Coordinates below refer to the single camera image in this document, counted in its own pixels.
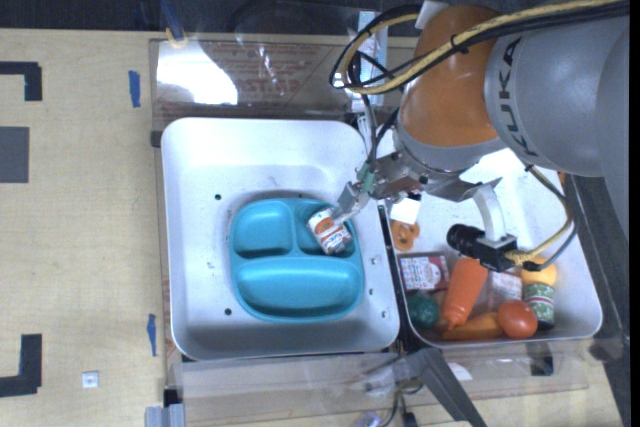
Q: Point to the red orange tomato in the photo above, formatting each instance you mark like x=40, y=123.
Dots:
x=517, y=319

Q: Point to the blue divided plate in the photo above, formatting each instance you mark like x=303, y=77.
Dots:
x=295, y=285

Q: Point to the red and white carton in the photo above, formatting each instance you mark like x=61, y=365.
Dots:
x=424, y=272

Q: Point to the pink and white packet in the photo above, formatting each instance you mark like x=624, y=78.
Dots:
x=506, y=287

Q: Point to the white and orange small carton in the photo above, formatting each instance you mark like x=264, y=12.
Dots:
x=330, y=235

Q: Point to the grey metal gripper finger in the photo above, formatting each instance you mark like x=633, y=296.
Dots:
x=348, y=215
x=351, y=196

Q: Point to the yellow orange toy bread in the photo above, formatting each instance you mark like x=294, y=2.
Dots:
x=475, y=329

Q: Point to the white cube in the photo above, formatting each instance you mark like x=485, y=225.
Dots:
x=406, y=211

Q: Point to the dark green ball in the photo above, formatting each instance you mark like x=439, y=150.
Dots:
x=423, y=311

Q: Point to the orange pretzel biscuit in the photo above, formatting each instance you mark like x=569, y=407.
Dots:
x=404, y=237

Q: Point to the black cylinder on white bracket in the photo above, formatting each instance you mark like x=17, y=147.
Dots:
x=487, y=249

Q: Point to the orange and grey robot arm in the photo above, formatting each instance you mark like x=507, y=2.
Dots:
x=545, y=85

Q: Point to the green and white can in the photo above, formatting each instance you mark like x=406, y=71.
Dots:
x=540, y=305

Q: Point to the orange bottle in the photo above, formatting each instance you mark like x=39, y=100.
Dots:
x=465, y=287

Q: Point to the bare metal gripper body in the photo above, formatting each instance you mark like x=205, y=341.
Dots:
x=397, y=177

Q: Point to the white plastic tray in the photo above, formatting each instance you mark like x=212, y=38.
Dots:
x=200, y=240
x=575, y=310

